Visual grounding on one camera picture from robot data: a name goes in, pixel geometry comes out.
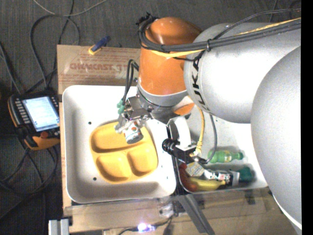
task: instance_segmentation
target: red button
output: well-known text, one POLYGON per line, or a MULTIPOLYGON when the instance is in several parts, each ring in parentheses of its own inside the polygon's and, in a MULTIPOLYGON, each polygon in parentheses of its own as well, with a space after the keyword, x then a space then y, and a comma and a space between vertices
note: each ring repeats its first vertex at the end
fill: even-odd
POLYGON ((43 132, 41 132, 40 133, 40 137, 42 138, 42 139, 46 139, 47 137, 48 137, 48 132, 47 131, 43 131, 43 132))

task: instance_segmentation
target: white cable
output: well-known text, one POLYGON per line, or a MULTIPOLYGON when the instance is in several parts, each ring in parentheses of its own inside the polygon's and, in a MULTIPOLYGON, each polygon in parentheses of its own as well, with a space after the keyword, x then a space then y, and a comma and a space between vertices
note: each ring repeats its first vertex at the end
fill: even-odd
MULTIPOLYGON (((46 9, 45 7, 43 7, 40 3, 37 2, 37 0, 33 0, 33 1, 34 1, 41 9, 45 10, 46 12, 48 12, 48 13, 50 13, 50 14, 52 14, 52 15, 58 15, 57 13, 52 12, 52 11, 49 11, 48 9, 46 9)), ((95 4, 95 5, 93 5, 92 7, 88 8, 88 9, 82 11, 82 12, 75 13, 75 14, 70 14, 70 15, 62 15, 62 16, 63 16, 63 17, 70 17, 70 16, 73 17, 73 16, 81 15, 81 14, 87 12, 87 11, 90 11, 90 10, 93 9, 94 7, 97 7, 98 5, 104 3, 105 1, 107 1, 107 0, 103 0, 103 1, 101 1, 101 2, 99 2, 99 3, 97 3, 97 4, 95 4)))

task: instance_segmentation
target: white tray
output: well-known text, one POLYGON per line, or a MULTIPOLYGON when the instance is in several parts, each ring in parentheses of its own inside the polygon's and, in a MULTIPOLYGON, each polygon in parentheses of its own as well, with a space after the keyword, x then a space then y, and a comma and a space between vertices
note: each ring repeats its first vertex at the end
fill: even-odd
MULTIPOLYGON (((161 144, 167 138, 166 126, 147 122, 158 155, 154 172, 136 181, 110 184, 99 175, 89 148, 91 132, 118 118, 117 103, 124 95, 122 86, 74 85, 63 93, 65 125, 66 182, 70 198, 77 203, 96 203, 171 195, 176 188, 172 158, 161 144)), ((131 87, 128 96, 134 96, 131 87)))

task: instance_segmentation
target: display screen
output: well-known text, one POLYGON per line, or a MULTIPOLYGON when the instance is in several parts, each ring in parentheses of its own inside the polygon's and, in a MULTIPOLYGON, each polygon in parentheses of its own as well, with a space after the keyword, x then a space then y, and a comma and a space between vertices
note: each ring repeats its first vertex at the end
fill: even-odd
POLYGON ((60 118, 48 96, 22 100, 37 132, 60 126, 60 118))

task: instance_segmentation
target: yellow plate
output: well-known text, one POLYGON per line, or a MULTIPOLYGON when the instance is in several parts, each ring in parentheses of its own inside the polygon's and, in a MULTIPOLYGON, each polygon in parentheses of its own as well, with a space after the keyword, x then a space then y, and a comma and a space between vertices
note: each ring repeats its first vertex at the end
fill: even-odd
POLYGON ((157 151, 145 127, 143 139, 127 144, 124 134, 116 133, 117 122, 97 127, 90 135, 93 161, 102 178, 111 184, 133 181, 149 175, 157 168, 157 151))

